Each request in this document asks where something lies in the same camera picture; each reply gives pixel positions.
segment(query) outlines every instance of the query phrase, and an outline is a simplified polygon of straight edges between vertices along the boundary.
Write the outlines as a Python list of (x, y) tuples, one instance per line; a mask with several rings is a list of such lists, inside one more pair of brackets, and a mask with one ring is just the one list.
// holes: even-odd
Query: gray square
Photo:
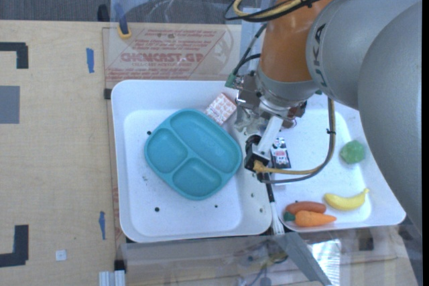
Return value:
[(19, 124), (19, 86), (0, 86), (0, 124)]

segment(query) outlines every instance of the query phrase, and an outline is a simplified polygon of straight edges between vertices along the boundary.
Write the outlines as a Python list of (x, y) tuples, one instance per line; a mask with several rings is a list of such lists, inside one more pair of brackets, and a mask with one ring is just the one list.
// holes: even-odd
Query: orange carrot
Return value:
[(334, 222), (335, 220), (336, 217), (330, 214), (320, 214), (305, 210), (298, 211), (295, 215), (295, 223), (298, 226), (319, 226)]
[(326, 205), (318, 202), (294, 202), (286, 206), (286, 211), (291, 214), (296, 214), (301, 210), (322, 214), (326, 211)]

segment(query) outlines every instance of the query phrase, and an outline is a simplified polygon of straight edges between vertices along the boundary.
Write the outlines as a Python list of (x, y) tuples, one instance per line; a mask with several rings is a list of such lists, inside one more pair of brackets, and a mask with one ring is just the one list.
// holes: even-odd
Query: white tray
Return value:
[[(325, 95), (314, 95), (308, 100), (306, 113), (297, 120), (292, 129), (280, 132), (286, 140), (288, 154), (294, 170), (312, 169), (321, 164), (328, 151), (328, 105)], [(298, 232), (340, 230), (370, 226), (387, 226), (402, 222), (406, 216), (404, 209), (389, 188), (381, 174), (365, 139), (359, 112), (335, 103), (336, 146), (329, 164), (316, 176), (290, 184), (273, 185), (277, 212), (281, 221), (289, 229)], [(365, 159), (348, 165), (339, 156), (345, 143), (356, 139), (364, 144)], [(274, 179), (284, 179), (275, 174)], [(302, 228), (294, 222), (283, 221), (285, 207), (296, 200), (323, 202), (325, 193), (354, 196), (368, 187), (370, 192), (364, 205), (350, 212), (335, 210), (328, 206), (327, 214), (337, 217), (331, 224), (313, 228)]]
[[(266, 186), (243, 165), (224, 188), (205, 200), (189, 200), (161, 180), (145, 161), (147, 132), (172, 113), (203, 111), (224, 92), (223, 81), (126, 80), (111, 95), (119, 186), (119, 219), (135, 242), (260, 234), (271, 224)], [(235, 115), (223, 127), (242, 146), (233, 129)]]

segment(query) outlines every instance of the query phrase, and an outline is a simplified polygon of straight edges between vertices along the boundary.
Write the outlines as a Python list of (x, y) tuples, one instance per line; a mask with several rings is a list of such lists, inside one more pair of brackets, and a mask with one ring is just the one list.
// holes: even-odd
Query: table surface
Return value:
[[(0, 42), (24, 42), (29, 62), (17, 68), (16, 52), (0, 51), (0, 86), (19, 87), (19, 123), (0, 124), (0, 261), (13, 256), (15, 227), (29, 232), (28, 260), (0, 266), (2, 285), (98, 285), (99, 272), (114, 270), (115, 166), (103, 96), (109, 26), (0, 21)], [(404, 242), (387, 230), (395, 258), (342, 265), (342, 285), (417, 285)]]

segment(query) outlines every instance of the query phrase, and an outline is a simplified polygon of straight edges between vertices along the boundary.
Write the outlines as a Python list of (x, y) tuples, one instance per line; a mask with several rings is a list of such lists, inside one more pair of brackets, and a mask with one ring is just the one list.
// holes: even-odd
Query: yellow banana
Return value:
[(353, 197), (341, 197), (336, 194), (326, 193), (324, 199), (337, 210), (349, 211), (362, 206), (366, 199), (365, 195), (368, 192), (369, 190), (365, 188), (361, 193)]

